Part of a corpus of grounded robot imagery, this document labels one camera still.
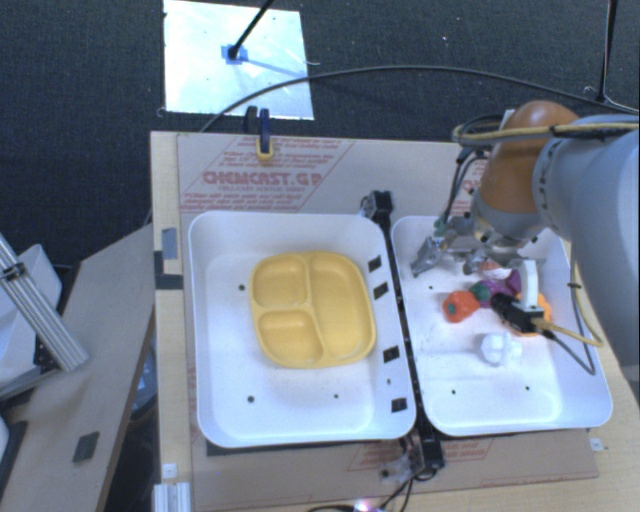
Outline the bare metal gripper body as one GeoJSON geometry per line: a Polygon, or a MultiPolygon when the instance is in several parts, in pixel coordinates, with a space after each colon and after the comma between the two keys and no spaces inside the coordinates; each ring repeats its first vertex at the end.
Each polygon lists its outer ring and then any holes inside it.
{"type": "Polygon", "coordinates": [[[538,235],[536,219],[448,219],[439,222],[447,252],[485,256],[499,265],[521,259],[520,250],[538,235]]]}

